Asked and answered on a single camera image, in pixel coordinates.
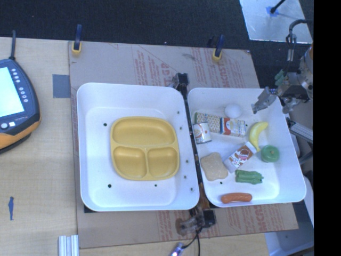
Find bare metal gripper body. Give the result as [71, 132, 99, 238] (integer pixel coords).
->
[277, 59, 314, 102]

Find white egg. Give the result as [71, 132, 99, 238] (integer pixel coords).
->
[224, 103, 243, 119]

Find yellow banana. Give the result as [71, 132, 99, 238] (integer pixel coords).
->
[248, 121, 269, 153]

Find orange and white carton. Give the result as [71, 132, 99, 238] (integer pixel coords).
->
[220, 117, 247, 138]

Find green apple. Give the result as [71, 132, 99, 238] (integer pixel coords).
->
[260, 144, 280, 163]

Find green and orange patterned carton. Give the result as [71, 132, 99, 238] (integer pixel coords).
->
[193, 111, 222, 133]

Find white bottle with brown label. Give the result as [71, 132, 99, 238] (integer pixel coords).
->
[223, 141, 257, 174]

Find white plastic tray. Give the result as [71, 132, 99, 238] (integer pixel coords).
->
[187, 87, 307, 209]
[76, 82, 200, 212]

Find small white and orange can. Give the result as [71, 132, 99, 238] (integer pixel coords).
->
[192, 122, 213, 145]

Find green beans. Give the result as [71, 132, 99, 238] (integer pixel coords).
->
[234, 169, 265, 186]

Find thin black and white rod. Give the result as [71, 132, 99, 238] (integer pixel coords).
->
[181, 86, 205, 211]

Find tan bread slice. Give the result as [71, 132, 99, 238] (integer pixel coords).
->
[199, 151, 229, 182]

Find orange sausage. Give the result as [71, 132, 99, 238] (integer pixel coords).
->
[221, 192, 253, 204]

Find yellow divided plate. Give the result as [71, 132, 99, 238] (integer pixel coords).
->
[110, 116, 181, 181]

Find brown cardboard board, red print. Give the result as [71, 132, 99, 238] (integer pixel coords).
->
[68, 41, 299, 249]

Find black block with thin wires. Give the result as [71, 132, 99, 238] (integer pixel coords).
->
[201, 209, 217, 228]
[174, 73, 190, 91]

